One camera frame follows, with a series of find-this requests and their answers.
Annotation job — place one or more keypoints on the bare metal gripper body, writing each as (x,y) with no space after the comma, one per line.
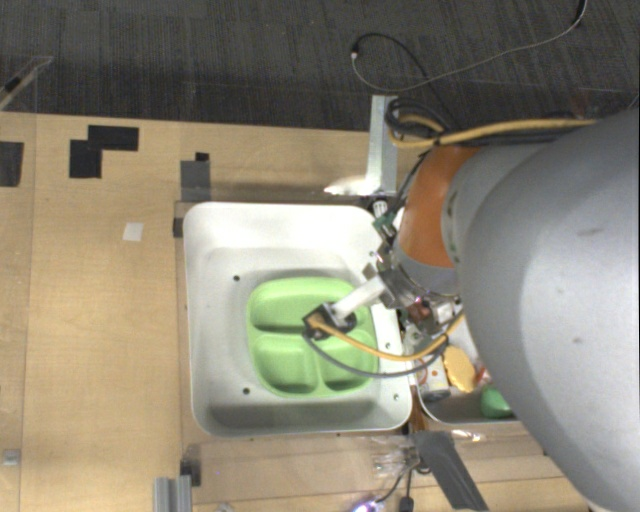
(400,290)

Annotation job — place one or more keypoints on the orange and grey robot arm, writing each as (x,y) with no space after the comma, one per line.
(550,280)

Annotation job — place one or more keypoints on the white and orange packet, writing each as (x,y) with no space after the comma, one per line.
(434,381)

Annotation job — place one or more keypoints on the yellow round biscuit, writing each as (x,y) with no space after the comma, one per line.
(459,369)

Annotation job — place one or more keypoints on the white plastic tray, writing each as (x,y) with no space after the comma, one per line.
(450,410)
(215,310)

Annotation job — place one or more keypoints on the green divided plate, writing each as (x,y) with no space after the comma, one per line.
(285,360)

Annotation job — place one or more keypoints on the green rounded toy food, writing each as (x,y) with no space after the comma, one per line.
(494,403)

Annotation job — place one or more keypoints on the black cylinder on white bracket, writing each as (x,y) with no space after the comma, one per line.
(361,296)

